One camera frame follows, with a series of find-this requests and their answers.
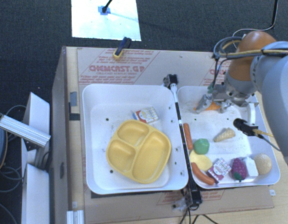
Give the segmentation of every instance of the wooden table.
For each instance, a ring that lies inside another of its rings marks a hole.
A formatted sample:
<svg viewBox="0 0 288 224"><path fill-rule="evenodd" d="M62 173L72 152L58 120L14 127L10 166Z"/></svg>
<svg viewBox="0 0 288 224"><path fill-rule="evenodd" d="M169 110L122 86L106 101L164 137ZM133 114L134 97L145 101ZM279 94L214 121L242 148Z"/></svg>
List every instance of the wooden table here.
<svg viewBox="0 0 288 224"><path fill-rule="evenodd" d="M64 48L63 53L63 61L66 60L66 91L65 94L66 100L65 104L69 102L69 97L72 92L77 92L79 97L79 89L78 87L78 58L77 58L77 48ZM261 95L257 94L258 100L261 100ZM71 113L80 113L79 108L79 99L77 100L76 106L72 106L70 109ZM79 120L68 120L68 135L67 139L67 147L69 148L67 152L67 165L66 168L70 170L70 180L71 182L68 184L68 210L83 210L84 209L84 191L83 191L83 168L82 164L84 160L82 159L82 149L81 149L81 125ZM234 224L234 223L288 223L288 167L283 159L283 156L280 152L274 151L280 173L281 178L275 184L269 187L272 190L272 193L275 193L275 196L272 196L274 208L269 209L261 209L261 210L249 210L249 211L236 211L236 212L226 212L226 213L218 213L218 214L208 214L208 216L213 219L217 223L221 224ZM60 194L55 196L55 199L62 198ZM55 200L55 204L58 205L60 200ZM170 218L160 218L160 219L150 219L150 220L137 220L137 221L128 221L128 222L119 222L121 224L177 224L181 220L181 216L179 217L170 217ZM184 223L188 223L188 216L186 217ZM197 221L197 224L208 224L210 223L205 217L200 216Z"/></svg>

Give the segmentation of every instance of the cable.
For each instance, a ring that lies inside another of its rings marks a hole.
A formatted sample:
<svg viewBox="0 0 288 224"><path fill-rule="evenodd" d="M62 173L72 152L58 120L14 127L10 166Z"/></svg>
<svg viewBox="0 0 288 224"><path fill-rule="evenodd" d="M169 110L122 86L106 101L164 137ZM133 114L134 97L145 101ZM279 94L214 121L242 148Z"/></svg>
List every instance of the cable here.
<svg viewBox="0 0 288 224"><path fill-rule="evenodd" d="M15 173L16 173L17 176L18 176L18 178L21 178L21 175L19 174L19 172L18 172L17 170L15 170L14 168L11 168L11 167L5 167L5 168L8 168L8 169L10 169L10 170L15 171ZM13 188L11 188L11 189L8 189L8 190L0 190L0 193L8 193L8 192L14 191L14 190L20 185L21 180L22 180L22 178L21 178L20 180L13 180L13 181L18 181L17 184L16 184Z"/></svg>
<svg viewBox="0 0 288 224"><path fill-rule="evenodd" d="M274 137L271 133L266 133L266 132L263 132L263 131L261 131L259 129L253 129L253 132L255 134L264 134L264 135L267 135L267 136L270 136L270 137Z"/></svg>
<svg viewBox="0 0 288 224"><path fill-rule="evenodd" d="M195 209L190 208L190 210L191 210L191 211L196 211L196 210L199 208L199 206L200 206L200 204L198 204Z"/></svg>
<svg viewBox="0 0 288 224"><path fill-rule="evenodd" d="M216 79L217 79L217 76L219 74L219 70L220 68L222 67L222 64L225 62L225 61L228 61L229 59L225 59L223 61L221 61L221 63L219 64L219 68L218 68L218 60L216 61L215 63L215 66L214 66L214 77L213 77L213 81L211 82L211 84L209 85L209 87L211 88L214 88L215 86L215 82L216 82Z"/></svg>
<svg viewBox="0 0 288 224"><path fill-rule="evenodd" d="M240 31L268 31L272 28L274 28L275 26L275 20L276 20L276 15L278 13L278 3L279 0L274 0L274 11L273 11L273 18L271 21L271 25L270 27L266 28L266 29L253 29L253 28L244 28L244 29L239 29L236 32L233 33L232 36L235 36L236 33L240 32Z"/></svg>
<svg viewBox="0 0 288 224"><path fill-rule="evenodd" d="M5 115L8 115L8 114L9 114L13 109L15 109L15 108L24 108L24 109L26 109L26 106L24 106L24 105L15 105L15 106L11 107L11 108L6 112Z"/></svg>
<svg viewBox="0 0 288 224"><path fill-rule="evenodd" d="M17 221L16 221L16 219L14 218L13 214L12 214L5 206L3 206L3 205L0 203L0 207L1 207L5 212L7 212L7 214L12 218L12 220L13 220L13 222L14 222L15 224L18 224Z"/></svg>
<svg viewBox="0 0 288 224"><path fill-rule="evenodd" d="M217 52L217 47L219 47L221 44L224 44L225 42L229 42L229 41L241 41L242 40L242 37L240 36L231 36L231 37L226 37L226 38L223 38L221 39L220 41L218 41L214 48L213 48L213 58L214 59L219 59L221 56L220 54Z"/></svg>
<svg viewBox="0 0 288 224"><path fill-rule="evenodd" d="M248 50L242 52L233 52L233 53L221 53L219 52L218 56L225 58L242 58L246 56L261 56L261 55L278 55L278 54L288 54L288 50L270 50L270 49L259 49L259 50Z"/></svg>
<svg viewBox="0 0 288 224"><path fill-rule="evenodd" d="M19 171L21 168L22 168L22 166L19 166L18 168L15 168L15 170ZM2 169L0 171L4 174L12 174L13 173L13 171L2 171Z"/></svg>
<svg viewBox="0 0 288 224"><path fill-rule="evenodd" d="M191 211L190 211L190 208L187 208L187 209L185 210L185 213L184 213L184 215L182 216L182 219L181 219L181 221L179 222L179 224L182 224L182 223L183 223L183 221L184 221L187 213L189 213L189 224L191 224Z"/></svg>
<svg viewBox="0 0 288 224"><path fill-rule="evenodd" d="M12 168L12 167L3 166L3 168L10 169L12 171L11 173L18 173L18 171L16 169ZM17 178L9 177L9 176L7 176L6 172L2 172L2 169L0 170L0 174L2 176L4 176L5 178L7 178L9 180L13 180L13 181L19 181L19 180L23 179L19 173L18 174L20 175L20 177L17 177Z"/></svg>
<svg viewBox="0 0 288 224"><path fill-rule="evenodd" d="M213 221L210 217L206 216L205 214L203 214L202 216L206 217L209 221L211 221L214 224L218 224L217 222Z"/></svg>
<svg viewBox="0 0 288 224"><path fill-rule="evenodd" d="M51 152L51 151L47 151L47 152L43 155L42 160L41 160L41 167L43 166L43 162L44 162L44 160L45 160L46 155L48 155L50 152Z"/></svg>
<svg viewBox="0 0 288 224"><path fill-rule="evenodd" d="M265 140L268 144L270 144L272 147L274 147L276 150L278 150L279 152L281 151L277 146L275 146L274 144L272 144L268 139L266 139L263 135L258 134L257 135L258 138Z"/></svg>
<svg viewBox="0 0 288 224"><path fill-rule="evenodd" d="M8 142L10 143L11 141L13 141L13 140L15 140L16 138L19 138L18 136L15 136L14 134L10 134L9 136L8 136Z"/></svg>
<svg viewBox="0 0 288 224"><path fill-rule="evenodd" d="M198 219L198 217L199 217L199 215L197 215L197 216L195 217L195 219L193 220L192 224L195 224L195 222L196 222L196 220Z"/></svg>

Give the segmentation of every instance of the toy sausage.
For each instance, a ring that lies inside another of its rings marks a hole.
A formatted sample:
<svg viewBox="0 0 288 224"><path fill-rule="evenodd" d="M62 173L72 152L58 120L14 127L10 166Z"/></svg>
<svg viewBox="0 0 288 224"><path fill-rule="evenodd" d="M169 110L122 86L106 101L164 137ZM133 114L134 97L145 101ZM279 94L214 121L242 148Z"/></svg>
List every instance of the toy sausage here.
<svg viewBox="0 0 288 224"><path fill-rule="evenodd" d="M196 175L197 178L199 178L202 182L205 182L208 185L214 185L214 179L202 173L196 163L192 162L191 166L192 172Z"/></svg>
<svg viewBox="0 0 288 224"><path fill-rule="evenodd" d="M183 130L185 132L185 140L186 140L187 149L192 150L193 144L192 144L192 137L191 137L189 124L184 123L183 124Z"/></svg>

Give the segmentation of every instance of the wire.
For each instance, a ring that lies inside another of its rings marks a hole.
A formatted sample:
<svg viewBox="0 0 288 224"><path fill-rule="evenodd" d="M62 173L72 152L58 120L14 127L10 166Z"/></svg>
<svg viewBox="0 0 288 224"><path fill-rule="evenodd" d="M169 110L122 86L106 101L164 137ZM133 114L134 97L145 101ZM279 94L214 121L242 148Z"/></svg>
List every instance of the wire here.
<svg viewBox="0 0 288 224"><path fill-rule="evenodd" d="M200 215L197 215L197 216L195 217L195 219L193 220L192 224L195 224L195 222L196 222L196 220L198 219L199 216L200 216ZM207 216L207 215L205 215L205 214L203 214L202 216L204 216L205 218L207 218L207 219L208 219L209 221L211 221L212 223L218 224L217 222L213 221L209 216Z"/></svg>
<svg viewBox="0 0 288 224"><path fill-rule="evenodd" d="M272 29L272 28L274 27L274 25L275 25L275 21L274 21L274 24L273 24L273 25L271 25L270 27L268 27L268 28L266 28L266 29L254 29L254 28L243 28L243 29L239 29L239 30L237 30L236 32L234 32L232 36L235 36L236 33L241 32L241 31L268 31L268 30Z"/></svg>
<svg viewBox="0 0 288 224"><path fill-rule="evenodd" d="M195 219L193 220L192 224L195 224L195 222L196 222L196 220L198 219L198 217L199 217L199 215L197 215L197 216L195 217Z"/></svg>
<svg viewBox="0 0 288 224"><path fill-rule="evenodd" d="M11 141L15 140L16 138L19 138L19 136L15 136L14 134L11 133L11 134L8 136L8 142L11 142Z"/></svg>
<svg viewBox="0 0 288 224"><path fill-rule="evenodd" d="M261 131L259 129L253 129L253 132L255 134L264 134L264 135L267 135L267 136L270 136L270 137L274 137L271 133L266 133L266 132L263 132L263 131Z"/></svg>
<svg viewBox="0 0 288 224"><path fill-rule="evenodd" d="M50 152L51 152L51 151L47 151L47 152L43 155L42 160L41 160L41 167L43 166L43 162L44 162L44 160L45 160L46 155L48 155Z"/></svg>
<svg viewBox="0 0 288 224"><path fill-rule="evenodd" d="M226 57L226 58L242 58L246 56L261 56L265 54L288 54L288 50L248 50L248 51L242 51L242 52L233 52L233 53L219 53L220 57Z"/></svg>
<svg viewBox="0 0 288 224"><path fill-rule="evenodd" d="M185 210L185 213L184 213L184 215L182 216L182 219L181 219L181 221L179 222L179 224L182 224L182 223L183 223L183 221L184 221L187 213L189 213L189 224L191 224L191 212L190 212L190 208L187 208L187 209Z"/></svg>
<svg viewBox="0 0 288 224"><path fill-rule="evenodd" d="M210 84L210 86L213 88L214 87L214 85L215 85L215 82L216 82L216 79L217 79L217 76L218 76L218 74L219 74L219 70L220 70L220 68L222 67L222 64L225 62L225 61L228 61L229 59L225 59L225 60L223 60L223 61L221 61L221 63L219 64L219 68L218 68L218 60L216 61L216 63L215 63L215 66L214 66L214 78L213 78L213 81L212 81L212 83Z"/></svg>
<svg viewBox="0 0 288 224"><path fill-rule="evenodd" d="M11 189L8 189L8 190L0 190L0 193L8 193L8 192L14 191L14 190L20 185L21 180L22 180L21 175L19 174L19 172L18 172L16 169L14 169L14 168L12 168L12 167L5 167L5 168L14 171L14 173L17 174L17 176L18 176L18 178L20 178L20 180L14 179L13 181L18 181L17 184L16 184L13 188L11 188Z"/></svg>
<svg viewBox="0 0 288 224"><path fill-rule="evenodd" d="M235 40L235 41L231 41L231 42L228 42L227 44L225 44L222 49L226 49L227 47L229 47L230 45L234 44L234 43L239 43L241 42L241 40Z"/></svg>
<svg viewBox="0 0 288 224"><path fill-rule="evenodd" d="M196 211L199 208L199 206L200 206L200 204L198 204L195 209L190 207L190 210L191 211Z"/></svg>
<svg viewBox="0 0 288 224"><path fill-rule="evenodd" d="M18 168L15 168L15 170L19 171L21 168L22 168L22 166L19 166ZM0 171L4 174L12 174L13 173L13 171L2 171L2 169Z"/></svg>
<svg viewBox="0 0 288 224"><path fill-rule="evenodd" d="M241 41L242 37L231 36L231 37L225 37L225 38L221 39L220 41L218 41L213 48L213 58L219 59L221 57L221 55L217 51L217 48L220 47L221 44L225 44L226 42L229 42L229 41L238 41L238 40Z"/></svg>
<svg viewBox="0 0 288 224"><path fill-rule="evenodd" d="M13 109L15 109L15 108L24 108L24 109L26 109L26 106L24 106L24 105L15 105L15 106L11 107L11 108L6 112L5 115L8 115L8 114L9 114Z"/></svg>
<svg viewBox="0 0 288 224"><path fill-rule="evenodd" d="M209 221L211 221L214 224L218 224L217 222L213 221L209 216L206 216L205 214L203 214L202 216L206 217Z"/></svg>
<svg viewBox="0 0 288 224"><path fill-rule="evenodd" d="M5 207L3 206L1 203L0 203L0 207L12 218L13 222L15 224L18 224L16 219L14 218L13 214Z"/></svg>
<svg viewBox="0 0 288 224"><path fill-rule="evenodd" d="M268 144L270 144L272 147L274 147L276 150L278 150L279 152L281 151L277 146L275 146L274 144L272 144L268 139L266 139L263 135L258 134L257 135L258 138L265 140Z"/></svg>
<svg viewBox="0 0 288 224"><path fill-rule="evenodd" d="M12 168L12 167L3 166L3 168L7 168L7 169L11 170L11 171L12 171L11 174L12 174L12 173L18 173L18 171L17 171L16 169ZM23 179L23 178L21 177L21 175L20 175L20 177L17 177L17 178L9 177L9 176L7 176L7 173L6 173L6 172L2 172L2 170L0 170L0 174L1 174L2 176L4 176L5 178L7 178L7 179L9 179L9 180L13 180L13 181L18 181L18 180L22 180L22 179Z"/></svg>

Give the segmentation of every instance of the white paper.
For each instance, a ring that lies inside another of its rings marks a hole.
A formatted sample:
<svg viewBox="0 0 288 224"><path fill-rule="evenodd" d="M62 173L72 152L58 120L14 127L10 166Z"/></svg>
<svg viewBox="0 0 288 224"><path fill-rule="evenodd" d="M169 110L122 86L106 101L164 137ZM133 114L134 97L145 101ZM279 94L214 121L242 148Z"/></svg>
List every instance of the white paper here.
<svg viewBox="0 0 288 224"><path fill-rule="evenodd" d="M71 0L72 36L141 41L136 0L113 0L110 14L101 15L98 7L109 0Z"/></svg>

